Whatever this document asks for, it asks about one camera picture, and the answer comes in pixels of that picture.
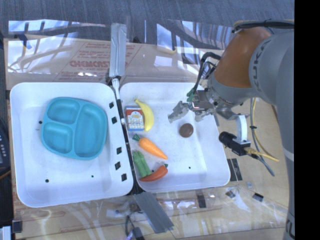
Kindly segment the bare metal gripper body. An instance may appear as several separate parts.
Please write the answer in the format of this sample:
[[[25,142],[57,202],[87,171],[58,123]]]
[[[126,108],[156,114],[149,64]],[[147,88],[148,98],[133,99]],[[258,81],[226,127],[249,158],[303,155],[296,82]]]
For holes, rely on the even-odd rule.
[[[191,111],[212,110],[213,115],[220,115],[222,117],[234,117],[235,112],[232,108],[235,104],[221,98],[215,91],[197,90],[191,102]]]

